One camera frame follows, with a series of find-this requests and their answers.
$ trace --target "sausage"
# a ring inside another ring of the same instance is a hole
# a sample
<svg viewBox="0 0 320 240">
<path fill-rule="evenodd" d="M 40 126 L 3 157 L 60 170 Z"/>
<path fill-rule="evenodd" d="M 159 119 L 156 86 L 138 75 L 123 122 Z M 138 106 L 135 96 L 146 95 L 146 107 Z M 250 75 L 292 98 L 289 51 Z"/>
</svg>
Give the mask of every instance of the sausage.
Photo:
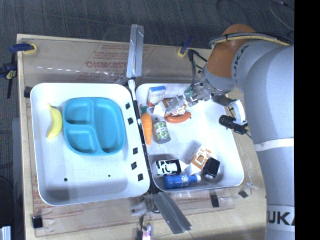
<svg viewBox="0 0 320 240">
<path fill-rule="evenodd" d="M 165 118 L 168 123 L 178 124 L 188 120 L 191 117 L 191 113 L 186 111 L 182 115 L 169 115 Z"/>
</svg>

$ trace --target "green can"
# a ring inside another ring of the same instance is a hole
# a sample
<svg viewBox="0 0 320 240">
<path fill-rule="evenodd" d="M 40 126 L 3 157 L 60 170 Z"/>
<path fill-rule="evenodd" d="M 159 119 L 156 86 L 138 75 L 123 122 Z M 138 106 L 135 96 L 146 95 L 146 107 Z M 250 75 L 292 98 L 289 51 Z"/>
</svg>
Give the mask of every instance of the green can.
<svg viewBox="0 0 320 240">
<path fill-rule="evenodd" d="M 153 125 L 155 141 L 159 144 L 169 142 L 171 140 L 166 121 L 157 122 Z"/>
</svg>

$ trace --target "white tray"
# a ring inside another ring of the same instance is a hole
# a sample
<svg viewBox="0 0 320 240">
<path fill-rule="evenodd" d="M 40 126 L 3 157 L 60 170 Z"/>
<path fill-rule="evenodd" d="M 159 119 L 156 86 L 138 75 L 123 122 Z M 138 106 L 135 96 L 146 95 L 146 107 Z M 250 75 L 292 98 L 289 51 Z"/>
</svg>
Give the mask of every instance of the white tray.
<svg viewBox="0 0 320 240">
<path fill-rule="evenodd" d="M 63 131 L 54 139 L 46 138 L 51 125 L 46 104 L 62 112 L 68 100 L 79 97 L 109 98 L 118 104 L 126 130 L 126 143 L 121 151 L 112 155 L 80 155 L 68 148 Z M 62 206 L 136 197 L 149 189 L 150 178 L 133 102 L 124 86 L 40 83 L 32 88 L 30 101 L 38 188 L 46 203 Z"/>
<path fill-rule="evenodd" d="M 159 83 L 142 84 L 136 90 L 136 99 L 141 106 L 147 104 L 150 87 L 165 86 L 165 98 L 173 98 L 182 95 L 189 84 Z M 214 182 L 201 179 L 200 183 L 185 188 L 165 189 L 163 179 L 153 177 L 155 184 L 164 192 L 179 192 L 190 190 L 216 189 L 238 186 L 244 179 L 244 171 L 232 134 L 232 130 L 219 124 L 221 115 L 225 115 L 225 108 L 212 101 L 200 101 L 198 104 L 188 107 L 191 119 L 182 123 L 166 123 L 171 140 L 158 144 L 154 135 L 151 145 L 147 145 L 147 153 L 150 164 L 157 160 L 180 159 L 186 161 L 200 146 L 205 145 L 212 151 L 212 156 L 219 160 L 220 167 Z M 151 114 L 152 123 L 164 121 L 161 116 Z"/>
</svg>

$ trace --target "blue bottle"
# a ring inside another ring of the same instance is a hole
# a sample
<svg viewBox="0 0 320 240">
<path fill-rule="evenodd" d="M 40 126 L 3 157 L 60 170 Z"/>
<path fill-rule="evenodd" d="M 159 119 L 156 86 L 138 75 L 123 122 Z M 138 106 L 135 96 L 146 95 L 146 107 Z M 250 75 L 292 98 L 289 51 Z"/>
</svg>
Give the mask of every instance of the blue bottle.
<svg viewBox="0 0 320 240">
<path fill-rule="evenodd" d="M 201 180 L 201 177 L 198 174 L 166 175 L 163 177 L 163 183 L 166 189 L 185 188 L 189 186 L 191 183 L 200 182 L 200 180 Z"/>
</svg>

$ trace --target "banana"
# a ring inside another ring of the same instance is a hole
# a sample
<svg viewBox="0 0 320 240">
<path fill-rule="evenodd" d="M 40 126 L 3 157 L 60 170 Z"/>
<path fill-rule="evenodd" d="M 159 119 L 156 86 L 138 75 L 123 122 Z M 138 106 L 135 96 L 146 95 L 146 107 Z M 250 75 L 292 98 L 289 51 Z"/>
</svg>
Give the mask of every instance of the banana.
<svg viewBox="0 0 320 240">
<path fill-rule="evenodd" d="M 57 137 L 61 132 L 63 126 L 63 119 L 61 112 L 58 109 L 52 107 L 50 104 L 47 104 L 46 107 L 49 109 L 51 116 L 51 126 L 46 137 L 49 140 L 51 140 Z"/>
</svg>

